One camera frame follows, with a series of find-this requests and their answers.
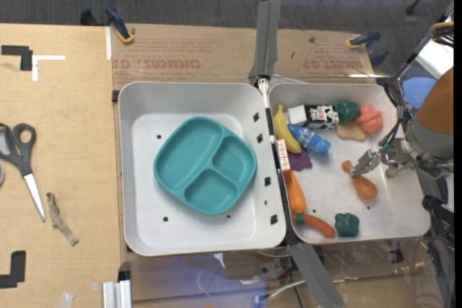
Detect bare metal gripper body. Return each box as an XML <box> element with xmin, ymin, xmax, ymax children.
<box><xmin>378</xmin><ymin>137</ymin><xmax>422</xmax><ymax>178</ymax></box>

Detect orange chicken drumstick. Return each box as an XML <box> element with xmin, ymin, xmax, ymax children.
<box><xmin>341</xmin><ymin>159</ymin><xmax>379</xmax><ymax>201</ymax></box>

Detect white plastic tray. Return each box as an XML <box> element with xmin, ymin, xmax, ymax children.
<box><xmin>118</xmin><ymin>82</ymin><xmax>288</xmax><ymax>257</ymax></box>
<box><xmin>267</xmin><ymin>82</ymin><xmax>432</xmax><ymax>245</ymax></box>

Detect beige biscuit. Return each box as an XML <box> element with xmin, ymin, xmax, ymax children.
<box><xmin>336</xmin><ymin>118</ymin><xmax>367</xmax><ymax>142</ymax></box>

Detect pink toy food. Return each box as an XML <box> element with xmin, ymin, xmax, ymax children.
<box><xmin>357</xmin><ymin>105</ymin><xmax>383</xmax><ymax>134</ymax></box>

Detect green broccoli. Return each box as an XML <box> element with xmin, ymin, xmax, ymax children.
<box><xmin>336</xmin><ymin>100</ymin><xmax>361</xmax><ymax>123</ymax></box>
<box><xmin>334</xmin><ymin>212</ymin><xmax>361</xmax><ymax>238</ymax></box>

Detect blue bottle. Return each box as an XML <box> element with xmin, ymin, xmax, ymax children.
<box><xmin>287</xmin><ymin>123</ymin><xmax>332</xmax><ymax>157</ymax></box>

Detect purple grapes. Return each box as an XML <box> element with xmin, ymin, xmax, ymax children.
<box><xmin>287</xmin><ymin>147</ymin><xmax>313</xmax><ymax>172</ymax></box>

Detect cow print milk carton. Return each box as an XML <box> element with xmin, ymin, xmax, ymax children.
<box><xmin>287</xmin><ymin>103</ymin><xmax>340</xmax><ymax>131</ymax></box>

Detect orange toy sausage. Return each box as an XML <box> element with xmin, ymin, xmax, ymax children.
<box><xmin>283</xmin><ymin>169</ymin><xmax>307</xmax><ymax>216</ymax></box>

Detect orange carrot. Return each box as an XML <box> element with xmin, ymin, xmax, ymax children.
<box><xmin>294</xmin><ymin>212</ymin><xmax>336</xmax><ymax>239</ymax></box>

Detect small white and red carton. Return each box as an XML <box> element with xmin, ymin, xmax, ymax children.
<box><xmin>276</xmin><ymin>138</ymin><xmax>292</xmax><ymax>171</ymax></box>

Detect yellow banana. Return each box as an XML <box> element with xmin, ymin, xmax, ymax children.
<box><xmin>273</xmin><ymin>103</ymin><xmax>302</xmax><ymax>154</ymax></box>

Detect teal divided plate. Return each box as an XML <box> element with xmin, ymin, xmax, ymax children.
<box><xmin>153</xmin><ymin>115</ymin><xmax>258</xmax><ymax>216</ymax></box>

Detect brown cardboard board, red print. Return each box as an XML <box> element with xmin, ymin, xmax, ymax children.
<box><xmin>110</xmin><ymin>23</ymin><xmax>445</xmax><ymax>302</ymax></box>

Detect grey cloth strip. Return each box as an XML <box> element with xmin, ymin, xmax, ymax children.
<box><xmin>45</xmin><ymin>192</ymin><xmax>79</xmax><ymax>247</ymax></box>

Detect grey handled scissors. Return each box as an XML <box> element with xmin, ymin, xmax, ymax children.
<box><xmin>0</xmin><ymin>122</ymin><xmax>47</xmax><ymax>223</ymax></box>

